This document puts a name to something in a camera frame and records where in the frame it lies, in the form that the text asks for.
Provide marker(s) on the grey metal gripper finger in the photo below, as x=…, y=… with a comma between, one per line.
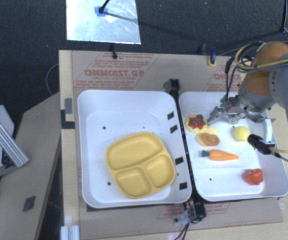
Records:
x=215, y=112
x=234, y=117

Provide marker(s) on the black cylinder on white bracket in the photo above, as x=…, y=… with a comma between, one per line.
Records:
x=257, y=142

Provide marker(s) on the red pepper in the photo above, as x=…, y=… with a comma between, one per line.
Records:
x=253, y=177

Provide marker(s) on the yellow divided plate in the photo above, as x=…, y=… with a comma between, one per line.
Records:
x=139, y=164

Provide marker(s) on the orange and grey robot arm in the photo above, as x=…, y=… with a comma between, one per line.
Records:
x=287, y=84

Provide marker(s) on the white plastic tray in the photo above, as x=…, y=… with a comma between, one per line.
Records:
x=124, y=109
x=224, y=179

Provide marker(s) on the yellow biscuit with orange pretzel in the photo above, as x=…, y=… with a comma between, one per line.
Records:
x=208, y=139

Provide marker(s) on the yellow and red pizza slice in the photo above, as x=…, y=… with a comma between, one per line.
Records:
x=196, y=123

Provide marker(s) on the yellow ball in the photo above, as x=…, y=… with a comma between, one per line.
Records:
x=241, y=133

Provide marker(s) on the orange carrot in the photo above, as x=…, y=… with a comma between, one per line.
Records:
x=221, y=155

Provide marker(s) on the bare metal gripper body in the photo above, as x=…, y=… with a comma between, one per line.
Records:
x=235, y=105

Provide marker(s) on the thin black and white rod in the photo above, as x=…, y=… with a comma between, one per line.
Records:
x=185, y=144

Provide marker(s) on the brown cardboard board red print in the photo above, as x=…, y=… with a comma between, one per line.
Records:
x=144, y=71

